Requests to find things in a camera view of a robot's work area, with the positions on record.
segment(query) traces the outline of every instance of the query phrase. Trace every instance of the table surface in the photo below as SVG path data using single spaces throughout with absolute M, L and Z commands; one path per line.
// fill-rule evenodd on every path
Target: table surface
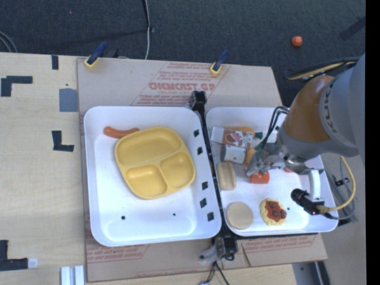
M 77 89 L 77 58 L 0 53 L 0 77 L 33 76 L 0 97 L 0 239 L 8 258 L 37 258 L 38 267 L 0 273 L 0 284 L 59 284 L 61 267 L 86 265 L 79 115 L 59 111 L 59 90 Z M 52 151 L 52 131 L 73 152 Z M 296 284 L 291 264 L 226 270 L 230 284 Z M 199 284 L 208 273 L 149 278 L 150 284 Z M 144 278 L 96 284 L 145 284 Z M 224 284 L 216 273 L 211 284 Z

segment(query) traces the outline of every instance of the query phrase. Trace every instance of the black fabric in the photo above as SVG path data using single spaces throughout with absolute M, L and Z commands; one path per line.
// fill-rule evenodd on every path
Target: black fabric
M 0 0 L 0 31 L 21 53 L 88 56 L 102 42 L 119 56 L 143 59 L 147 21 L 142 0 Z M 148 0 L 148 59 L 272 67 L 289 106 L 298 70 L 365 52 L 366 0 Z M 290 43 L 303 37 L 301 47 Z M 5 47 L 0 42 L 0 50 Z

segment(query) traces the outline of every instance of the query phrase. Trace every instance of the yellow cable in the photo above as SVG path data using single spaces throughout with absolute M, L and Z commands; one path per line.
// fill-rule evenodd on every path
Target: yellow cable
M 339 206 L 336 206 L 336 207 L 326 207 L 326 206 L 317 206 L 317 209 L 321 212 L 321 213 L 327 213 L 327 212 L 331 212 L 331 211 L 334 211 L 334 210 L 340 210 L 344 207 L 346 207 L 347 205 L 349 205 L 354 196 L 355 196 L 355 192 L 356 192 L 356 182 L 355 182 L 355 178 L 352 174 L 352 171 L 350 169 L 350 167 L 348 166 L 346 160 L 344 159 L 343 156 L 340 157 L 341 161 L 343 162 L 344 166 L 346 167 L 349 175 L 350 175 L 350 178 L 351 178 L 351 182 L 352 182 L 352 193 L 350 195 L 350 197 L 348 198 L 348 200 L 346 202 L 344 202 L 343 204 L 339 205 Z

